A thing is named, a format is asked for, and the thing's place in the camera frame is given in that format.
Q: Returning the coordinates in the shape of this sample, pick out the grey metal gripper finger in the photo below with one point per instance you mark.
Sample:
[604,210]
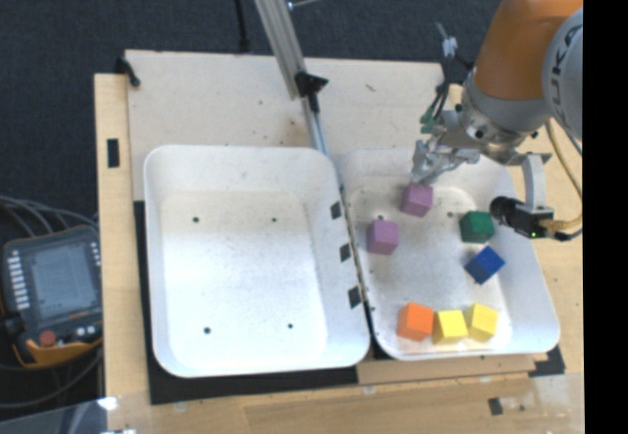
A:
[420,161]
[444,164]

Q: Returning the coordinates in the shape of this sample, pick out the purple cube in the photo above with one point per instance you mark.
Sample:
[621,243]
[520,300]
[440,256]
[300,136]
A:
[417,200]
[382,236]

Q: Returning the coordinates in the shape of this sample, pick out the yellow cube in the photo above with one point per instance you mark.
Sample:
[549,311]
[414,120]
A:
[483,322]
[450,326]

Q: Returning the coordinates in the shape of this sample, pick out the white plastic tray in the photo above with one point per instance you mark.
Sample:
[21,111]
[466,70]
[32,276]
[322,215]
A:
[432,275]
[245,265]

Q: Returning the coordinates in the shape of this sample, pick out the blue cube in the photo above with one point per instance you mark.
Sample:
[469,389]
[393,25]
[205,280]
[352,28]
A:
[485,265]

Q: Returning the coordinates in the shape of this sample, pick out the pale flat board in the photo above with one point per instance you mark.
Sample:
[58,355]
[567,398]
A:
[206,103]

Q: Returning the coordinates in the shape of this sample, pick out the thin black and white rod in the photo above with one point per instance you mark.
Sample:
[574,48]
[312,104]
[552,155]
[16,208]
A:
[356,250]

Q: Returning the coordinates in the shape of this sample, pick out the black cylinder on white bracket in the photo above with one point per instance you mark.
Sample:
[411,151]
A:
[520,217]

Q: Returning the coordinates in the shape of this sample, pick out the green cube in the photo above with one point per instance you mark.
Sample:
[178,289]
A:
[477,227]

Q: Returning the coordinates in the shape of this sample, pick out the orange cube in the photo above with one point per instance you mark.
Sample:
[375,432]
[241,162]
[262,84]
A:
[415,322]

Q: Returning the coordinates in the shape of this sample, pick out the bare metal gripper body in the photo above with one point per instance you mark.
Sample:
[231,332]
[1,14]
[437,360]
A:
[483,137]

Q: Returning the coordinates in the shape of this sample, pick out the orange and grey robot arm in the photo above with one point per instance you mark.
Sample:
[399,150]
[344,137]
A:
[520,49]

